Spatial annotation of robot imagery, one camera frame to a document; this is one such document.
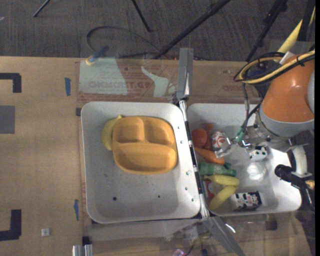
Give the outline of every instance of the wooden surface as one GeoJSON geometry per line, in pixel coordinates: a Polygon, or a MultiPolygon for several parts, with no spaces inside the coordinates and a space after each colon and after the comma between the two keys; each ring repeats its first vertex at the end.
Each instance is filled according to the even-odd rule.
{"type": "MultiPolygon", "coordinates": [[[[12,83],[0,80],[0,105],[15,106],[15,134],[0,134],[0,231],[8,230],[11,210],[22,210],[22,234],[18,240],[0,241],[2,256],[68,256],[73,245],[82,244],[80,117],[75,114],[79,61],[0,57],[1,73],[22,76],[22,93],[12,93],[12,83]],[[71,80],[70,96],[65,78],[71,80]],[[50,228],[50,236],[41,237],[44,228],[50,228]]],[[[241,233],[235,238],[247,255],[311,255],[300,222],[288,215],[280,216],[279,224],[277,231],[262,231],[261,237],[252,229],[246,239],[241,233]]],[[[216,255],[233,255],[217,242],[213,245],[216,255]]],[[[171,256],[174,248],[189,246],[154,238],[93,241],[96,256],[171,256]]]]}

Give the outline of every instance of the gray square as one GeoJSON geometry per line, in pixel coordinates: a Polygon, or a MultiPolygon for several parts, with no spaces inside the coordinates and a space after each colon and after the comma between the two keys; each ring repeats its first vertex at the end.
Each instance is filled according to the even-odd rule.
{"type": "Polygon", "coordinates": [[[0,105],[0,134],[14,134],[16,107],[0,105]]]}

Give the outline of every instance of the red and white can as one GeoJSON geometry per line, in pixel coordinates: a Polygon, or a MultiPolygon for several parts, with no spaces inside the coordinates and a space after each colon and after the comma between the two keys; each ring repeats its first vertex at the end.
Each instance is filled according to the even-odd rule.
{"type": "Polygon", "coordinates": [[[212,148],[214,151],[219,150],[221,145],[227,140],[225,132],[216,131],[212,134],[212,148]]]}

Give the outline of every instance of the orange divided plate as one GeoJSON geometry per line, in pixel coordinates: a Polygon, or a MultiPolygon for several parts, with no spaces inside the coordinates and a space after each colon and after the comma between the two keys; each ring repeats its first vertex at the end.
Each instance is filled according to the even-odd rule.
{"type": "Polygon", "coordinates": [[[175,167],[178,158],[170,124],[149,116],[119,119],[113,127],[112,152],[122,170],[141,175],[167,173],[175,167]]]}

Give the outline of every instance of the green bottle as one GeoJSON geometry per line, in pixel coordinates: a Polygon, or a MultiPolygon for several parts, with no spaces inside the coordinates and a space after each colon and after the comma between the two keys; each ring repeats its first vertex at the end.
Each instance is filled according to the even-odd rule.
{"type": "Polygon", "coordinates": [[[220,175],[236,177],[237,172],[236,170],[233,170],[233,169],[227,169],[221,164],[201,162],[199,164],[199,174],[208,175],[208,176],[211,176],[214,174],[220,174],[220,175]]]}

